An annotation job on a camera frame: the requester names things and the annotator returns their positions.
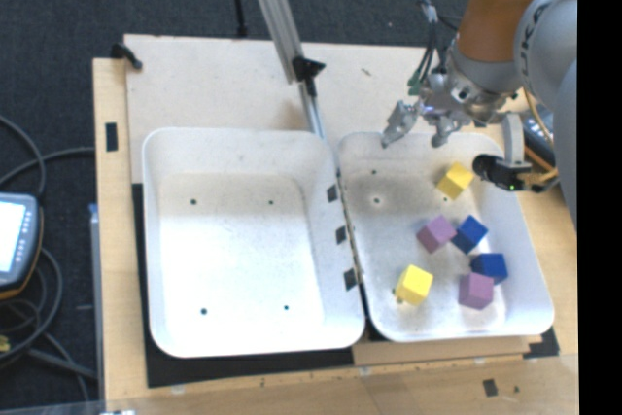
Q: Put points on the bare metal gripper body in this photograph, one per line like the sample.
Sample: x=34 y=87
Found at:
x=457 y=99

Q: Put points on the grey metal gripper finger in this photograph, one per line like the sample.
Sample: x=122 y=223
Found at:
x=446 y=126
x=399 y=121

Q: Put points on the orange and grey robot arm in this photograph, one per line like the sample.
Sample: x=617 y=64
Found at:
x=491 y=24

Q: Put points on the yellow cube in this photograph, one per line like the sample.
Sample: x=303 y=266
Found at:
x=414 y=285
x=454 y=181

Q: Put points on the purple cube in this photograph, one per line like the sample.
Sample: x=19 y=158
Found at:
x=436 y=234
x=476 y=290

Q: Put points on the blue cube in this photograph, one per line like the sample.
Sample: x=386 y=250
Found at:
x=491 y=266
x=470 y=234

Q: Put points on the white plastic tray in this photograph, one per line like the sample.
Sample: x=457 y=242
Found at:
x=243 y=248
x=389 y=238

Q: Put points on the pale flat board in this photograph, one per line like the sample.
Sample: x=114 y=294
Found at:
x=209 y=82

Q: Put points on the black cylinder on white bracket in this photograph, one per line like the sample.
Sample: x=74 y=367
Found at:
x=500 y=170

